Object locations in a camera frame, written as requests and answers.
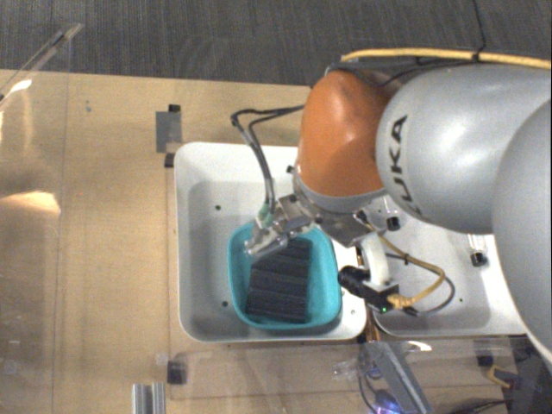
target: black ribbed item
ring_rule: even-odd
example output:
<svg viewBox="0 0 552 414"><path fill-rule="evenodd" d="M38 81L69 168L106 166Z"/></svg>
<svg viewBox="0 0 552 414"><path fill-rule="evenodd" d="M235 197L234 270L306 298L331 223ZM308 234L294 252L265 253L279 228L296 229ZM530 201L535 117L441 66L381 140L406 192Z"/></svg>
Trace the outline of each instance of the black ribbed item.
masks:
<svg viewBox="0 0 552 414"><path fill-rule="evenodd" d="M312 243L290 241L284 250L251 266L245 312L251 316L305 323Z"/></svg>

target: turquoise container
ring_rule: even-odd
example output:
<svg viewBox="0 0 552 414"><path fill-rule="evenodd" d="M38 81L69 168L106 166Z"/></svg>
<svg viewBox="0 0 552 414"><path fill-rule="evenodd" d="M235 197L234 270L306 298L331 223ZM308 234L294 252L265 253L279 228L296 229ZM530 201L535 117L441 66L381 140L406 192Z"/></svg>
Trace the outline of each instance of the turquoise container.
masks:
<svg viewBox="0 0 552 414"><path fill-rule="evenodd" d="M228 244L228 274L234 309L240 319L258 329L309 329L332 322L342 308L342 292L337 282L337 263L334 248L328 236L313 229L300 238L312 242L307 288L307 318L304 323L290 323L245 313L248 298L251 259L244 243L251 237L252 223L234 232Z"/></svg>

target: teal basket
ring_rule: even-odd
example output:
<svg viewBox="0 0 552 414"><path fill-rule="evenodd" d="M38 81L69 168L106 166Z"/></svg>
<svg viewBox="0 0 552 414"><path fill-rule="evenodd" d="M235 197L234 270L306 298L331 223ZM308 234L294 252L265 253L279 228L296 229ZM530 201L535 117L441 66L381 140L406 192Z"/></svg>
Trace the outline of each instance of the teal basket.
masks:
<svg viewBox="0 0 552 414"><path fill-rule="evenodd" d="M228 273L234 309L240 319L258 329L308 329L332 322L342 308L342 292L337 282L336 255L329 238L319 229L313 229L300 238L312 242L307 288L307 318L304 323L290 323L245 313L248 298L251 259L244 243L251 237L253 224L234 232L228 245Z"/></svg>

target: gray carpet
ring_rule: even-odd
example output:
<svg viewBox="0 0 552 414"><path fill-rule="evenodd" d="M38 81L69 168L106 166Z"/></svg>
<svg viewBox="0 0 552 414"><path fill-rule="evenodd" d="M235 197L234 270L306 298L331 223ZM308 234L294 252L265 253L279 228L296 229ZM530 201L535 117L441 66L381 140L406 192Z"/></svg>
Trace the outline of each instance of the gray carpet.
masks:
<svg viewBox="0 0 552 414"><path fill-rule="evenodd" d="M487 48L550 57L551 0L476 0ZM312 84L364 47L478 47L472 0L0 0L0 68L82 22L74 72Z"/></svg>

